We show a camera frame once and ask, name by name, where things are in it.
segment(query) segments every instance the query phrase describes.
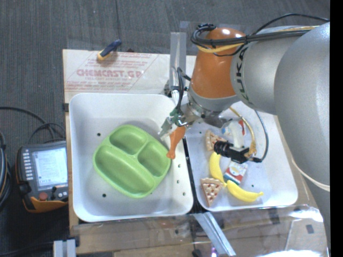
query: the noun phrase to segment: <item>toy pizza slice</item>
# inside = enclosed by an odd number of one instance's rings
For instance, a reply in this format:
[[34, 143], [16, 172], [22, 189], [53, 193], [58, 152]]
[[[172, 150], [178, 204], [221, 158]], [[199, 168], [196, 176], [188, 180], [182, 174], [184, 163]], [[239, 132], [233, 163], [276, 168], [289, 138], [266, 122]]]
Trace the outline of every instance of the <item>toy pizza slice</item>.
[[224, 185], [221, 181], [214, 178], [200, 179], [200, 185], [204, 192], [207, 206], [210, 207]]
[[207, 130], [205, 133], [206, 149], [210, 152], [213, 150], [213, 146], [217, 141], [226, 142], [226, 140], [218, 135], [215, 135], [212, 131]]

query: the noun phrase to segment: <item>handheld controller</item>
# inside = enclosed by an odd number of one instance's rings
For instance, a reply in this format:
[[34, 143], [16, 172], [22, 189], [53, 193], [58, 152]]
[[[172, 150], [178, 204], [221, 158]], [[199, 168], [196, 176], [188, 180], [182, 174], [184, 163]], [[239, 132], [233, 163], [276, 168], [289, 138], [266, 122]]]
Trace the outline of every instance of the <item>handheld controller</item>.
[[66, 142], [22, 146], [17, 153], [16, 175], [27, 211], [42, 213], [67, 205]]

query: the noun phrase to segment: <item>toy banana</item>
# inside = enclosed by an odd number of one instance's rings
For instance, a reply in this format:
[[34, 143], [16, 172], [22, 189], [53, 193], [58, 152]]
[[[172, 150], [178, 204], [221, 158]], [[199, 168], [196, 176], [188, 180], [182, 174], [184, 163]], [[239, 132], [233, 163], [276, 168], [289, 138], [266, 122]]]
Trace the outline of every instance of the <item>toy banana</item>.
[[254, 202], [259, 196], [263, 195], [263, 192], [246, 191], [231, 180], [227, 182], [227, 189], [234, 197], [244, 202]]
[[213, 152], [210, 156], [210, 173], [214, 179], [220, 180], [224, 186], [226, 186], [226, 183], [223, 178], [223, 173], [220, 169], [220, 154], [217, 154]]

